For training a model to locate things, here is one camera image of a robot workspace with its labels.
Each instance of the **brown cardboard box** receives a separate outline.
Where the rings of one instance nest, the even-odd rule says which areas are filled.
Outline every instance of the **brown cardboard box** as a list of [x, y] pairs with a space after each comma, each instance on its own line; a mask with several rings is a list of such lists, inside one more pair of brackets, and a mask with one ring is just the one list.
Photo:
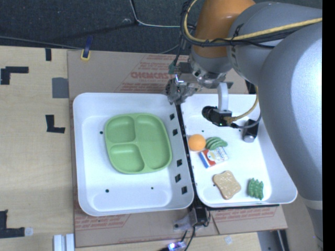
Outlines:
[[[73, 167], [74, 223], [76, 247], [119, 243], [180, 239], [183, 231], [174, 231], [173, 222], [185, 217], [187, 209], [95, 217], [85, 214], [77, 202], [76, 165], [72, 104], [81, 93], [162, 93], [171, 75], [168, 66], [175, 56], [167, 54], [92, 51], [88, 61], [80, 51], [68, 51], [71, 150]], [[181, 56], [179, 61], [186, 61]], [[244, 80], [235, 71], [227, 74], [233, 82], [229, 93], [247, 94]], [[200, 93], [212, 93], [203, 89]], [[281, 206], [211, 211], [208, 227], [195, 236], [233, 234], [285, 229]]]

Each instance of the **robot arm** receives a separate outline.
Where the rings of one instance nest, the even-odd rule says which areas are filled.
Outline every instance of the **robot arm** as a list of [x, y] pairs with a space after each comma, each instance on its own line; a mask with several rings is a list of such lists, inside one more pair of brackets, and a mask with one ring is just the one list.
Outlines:
[[[172, 64], [176, 77], [167, 88], [169, 101], [183, 103], [202, 87], [220, 89], [231, 68], [256, 86], [267, 132], [305, 201], [323, 248], [322, 10], [206, 0], [193, 37], [185, 23], [195, 1], [183, 10], [181, 31], [192, 49], [182, 70]], [[206, 115], [210, 110], [215, 111], [211, 117]], [[213, 116], [225, 121], [231, 116], [221, 114], [222, 109], [214, 107], [203, 110], [212, 122]], [[231, 126], [229, 121], [222, 124]]]

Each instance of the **table surface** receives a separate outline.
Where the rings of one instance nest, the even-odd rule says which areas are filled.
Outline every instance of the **table surface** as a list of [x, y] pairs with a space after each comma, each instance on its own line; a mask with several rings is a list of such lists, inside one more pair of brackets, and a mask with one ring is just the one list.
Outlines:
[[[52, 79], [68, 77], [67, 50], [0, 47], [0, 68], [28, 66], [28, 74], [11, 74], [0, 85], [0, 211], [7, 227], [31, 227], [32, 236], [0, 239], [0, 250], [48, 251], [57, 234], [74, 233], [69, 99], [52, 98]], [[46, 115], [65, 133], [47, 133]], [[257, 232], [196, 237], [190, 250], [260, 251]], [[118, 244], [76, 250], [152, 250], [169, 241]]]

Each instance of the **white tray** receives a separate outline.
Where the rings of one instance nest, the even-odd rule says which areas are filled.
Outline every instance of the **white tray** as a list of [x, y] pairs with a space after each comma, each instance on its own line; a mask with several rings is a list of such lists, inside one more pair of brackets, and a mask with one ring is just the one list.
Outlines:
[[[255, 101], [255, 95], [229, 95], [228, 109], [233, 116], [248, 111]], [[295, 200], [297, 189], [277, 155], [265, 129], [259, 124], [258, 136], [253, 143], [242, 139], [242, 130], [218, 127], [202, 116], [204, 106], [217, 106], [218, 95], [195, 94], [181, 105], [187, 137], [202, 134], [205, 138], [219, 136], [228, 142], [225, 150], [228, 160], [205, 168], [198, 152], [190, 151], [192, 170], [199, 199], [213, 208], [255, 206], [260, 204], [284, 204]], [[236, 121], [242, 126], [249, 118], [257, 120], [260, 110], [257, 107], [249, 116]], [[214, 186], [213, 175], [230, 170], [241, 185], [241, 191], [225, 200]], [[247, 185], [251, 178], [264, 183], [264, 198], [259, 200], [247, 195]]]
[[[172, 161], [157, 172], [122, 174], [109, 161], [101, 131], [112, 116], [138, 112], [161, 118], [169, 135]], [[79, 204], [87, 214], [185, 209], [193, 202], [194, 191], [176, 109], [166, 96], [83, 93], [74, 100], [73, 118]]]

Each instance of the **blue clip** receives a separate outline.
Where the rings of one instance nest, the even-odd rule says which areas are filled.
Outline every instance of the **blue clip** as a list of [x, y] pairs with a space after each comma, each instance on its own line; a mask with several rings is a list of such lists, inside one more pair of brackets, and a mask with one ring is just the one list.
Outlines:
[[90, 47], [93, 41], [93, 36], [87, 37], [85, 49], [82, 50], [82, 54], [80, 56], [82, 61], [88, 61], [91, 57]]

